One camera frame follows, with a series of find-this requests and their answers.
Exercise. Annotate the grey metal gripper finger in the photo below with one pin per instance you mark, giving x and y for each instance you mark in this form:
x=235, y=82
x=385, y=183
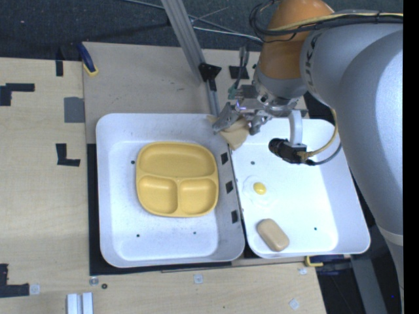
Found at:
x=257, y=124
x=226, y=118

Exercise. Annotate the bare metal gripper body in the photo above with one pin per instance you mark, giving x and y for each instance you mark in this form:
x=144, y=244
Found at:
x=262, y=105

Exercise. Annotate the beige bread slice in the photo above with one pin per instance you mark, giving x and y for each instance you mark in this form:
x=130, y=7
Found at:
x=236, y=136

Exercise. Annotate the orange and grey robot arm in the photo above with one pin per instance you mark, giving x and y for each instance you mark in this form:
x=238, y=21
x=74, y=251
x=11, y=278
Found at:
x=363, y=87

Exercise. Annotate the white and yellow fried egg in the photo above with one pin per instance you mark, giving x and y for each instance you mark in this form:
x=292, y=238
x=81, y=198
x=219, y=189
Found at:
x=259, y=188

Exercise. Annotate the yellow divided plate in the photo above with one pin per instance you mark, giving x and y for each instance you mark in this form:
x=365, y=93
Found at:
x=176, y=162

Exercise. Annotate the white plastic tray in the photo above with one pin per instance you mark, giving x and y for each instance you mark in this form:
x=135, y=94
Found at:
x=163, y=237
x=304, y=208

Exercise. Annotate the beige bread roll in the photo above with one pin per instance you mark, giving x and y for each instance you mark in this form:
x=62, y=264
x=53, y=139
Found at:
x=273, y=235

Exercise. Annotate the black cylinder on white bracket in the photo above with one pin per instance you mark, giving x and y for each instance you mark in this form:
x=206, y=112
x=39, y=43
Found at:
x=289, y=150

